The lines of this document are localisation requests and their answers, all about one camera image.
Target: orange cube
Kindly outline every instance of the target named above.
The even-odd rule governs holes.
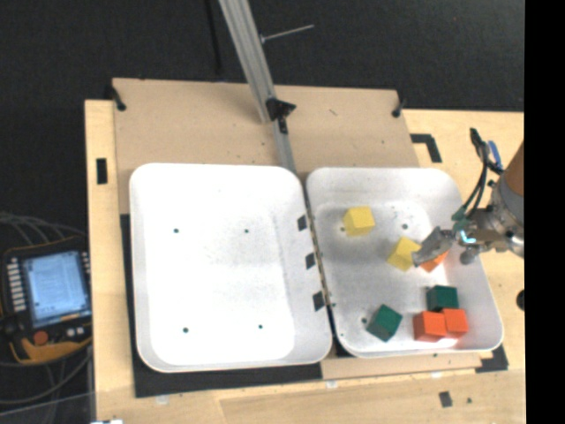
[[[435,343],[448,334],[445,315],[434,311],[422,311],[412,318],[414,339]]]
[[[444,307],[441,314],[445,317],[445,326],[448,331],[447,337],[461,337],[469,331],[467,314],[464,309]]]
[[[439,266],[443,262],[443,260],[448,256],[448,253],[449,253],[449,250],[446,251],[446,252],[443,252],[442,254],[437,256],[435,259],[431,259],[430,261],[422,262],[419,265],[419,267],[421,267],[422,269],[424,269],[428,273],[432,273],[432,270],[435,269],[437,266]]]

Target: white tray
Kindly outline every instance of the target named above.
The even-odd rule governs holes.
[[[455,182],[443,171],[425,168],[322,168],[307,179],[306,190],[321,252],[337,337],[362,358],[387,355],[488,351],[502,340],[503,328],[480,259],[463,265],[454,246],[428,273],[403,272],[387,262],[401,236],[421,243],[435,226],[449,229],[462,205]],[[370,206],[376,223],[365,236],[349,237],[342,217],[348,208]],[[457,288],[470,331],[436,343],[414,340],[412,316],[426,310],[426,288]],[[384,342],[365,330],[380,305],[403,316],[396,334]]]
[[[148,366],[190,372],[325,358],[332,333],[318,265],[306,261],[314,247],[295,175],[150,163],[133,172],[130,203],[137,346]]]

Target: green cube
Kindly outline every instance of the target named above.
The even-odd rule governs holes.
[[[439,312],[444,307],[459,308],[457,288],[451,286],[436,285],[426,292],[426,304],[428,311]]]
[[[395,335],[403,319],[402,315],[387,305],[381,305],[366,327],[366,330],[379,339],[387,342]]]

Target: wooden table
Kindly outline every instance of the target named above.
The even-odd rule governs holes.
[[[118,80],[116,84],[126,83]],[[187,93],[204,87],[207,92],[200,103],[200,115],[204,117],[210,111],[222,113],[218,101],[215,101],[217,96],[209,92],[208,84],[155,82],[149,85],[166,89],[173,86],[177,91],[180,89],[179,92]],[[223,96],[233,91],[234,95],[241,97],[242,86],[245,87],[223,84],[218,90]],[[315,110],[323,107],[323,111],[328,111],[328,98],[331,98],[330,101],[335,101],[336,105],[331,109],[332,116],[350,117],[347,140],[356,145],[356,158],[362,164],[363,159],[374,159],[375,153],[368,151],[363,142],[366,127],[356,124],[356,118],[367,118],[371,105],[375,109],[394,106],[389,91],[310,87],[278,87],[277,90],[279,97],[286,97],[289,102],[293,102],[293,98],[294,102],[299,100],[306,93],[308,100],[300,105],[311,106]],[[245,94],[242,96],[243,102],[231,102],[230,105],[244,109],[240,115],[243,123],[252,115],[245,109],[252,109],[253,103]],[[207,110],[207,105],[214,110]],[[402,360],[382,360],[366,365],[350,360],[349,366],[336,365],[335,360],[330,359],[324,365],[326,371],[321,381],[136,398],[118,218],[115,104],[112,101],[86,101],[85,115],[98,419],[119,418],[126,424],[156,421],[223,424],[525,422],[524,311],[516,305],[516,296],[524,289],[524,260],[511,253],[481,255],[504,324],[502,345],[508,358],[508,369],[478,373],[477,363],[487,364],[493,357],[491,352],[473,354],[470,358],[438,357],[437,360],[404,357]],[[320,130],[325,130],[324,146],[313,151],[304,145],[305,138],[311,135],[305,133],[299,139],[296,133],[300,130],[294,131],[295,139],[291,139],[291,144],[295,158],[305,159],[308,165],[303,173],[320,164],[332,163],[339,157],[336,150],[340,144],[335,139],[340,136],[339,127],[334,126],[333,132],[328,132],[328,121],[317,115],[310,109],[302,114],[296,112],[289,119],[291,133],[293,126],[297,127],[306,117],[308,130],[313,129],[315,133],[317,124]],[[161,122],[166,126],[167,118]],[[391,142],[402,146],[403,152],[389,152],[387,158],[401,156],[408,159],[404,160],[407,164],[416,159],[421,167],[446,171],[464,197],[474,187],[480,169],[469,138],[471,127],[477,128],[485,140],[496,142],[504,165],[508,164],[524,139],[523,113],[404,110],[398,124],[404,128],[395,129],[398,132]],[[423,140],[434,141],[442,162],[432,161],[424,143],[409,143],[407,148],[403,131],[409,138],[410,135],[421,134],[425,135]],[[247,162],[245,158],[241,159],[242,156],[245,157],[241,155],[237,159],[234,155],[234,162]],[[266,152],[265,156],[270,159],[266,163],[276,162],[275,152]],[[387,158],[373,160],[374,166],[386,166]],[[105,182],[102,185],[98,183],[101,179],[97,169],[100,159],[104,159],[108,175],[108,180],[102,181]],[[441,401],[446,396],[451,400],[450,406]]]

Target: yellow cube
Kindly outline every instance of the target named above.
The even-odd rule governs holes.
[[[349,208],[343,216],[343,225],[348,236],[365,236],[374,228],[374,219],[369,206]]]
[[[387,262],[402,271],[406,271],[414,265],[412,253],[420,248],[421,246],[419,244],[405,236],[402,236],[396,243],[395,249],[392,250]]]

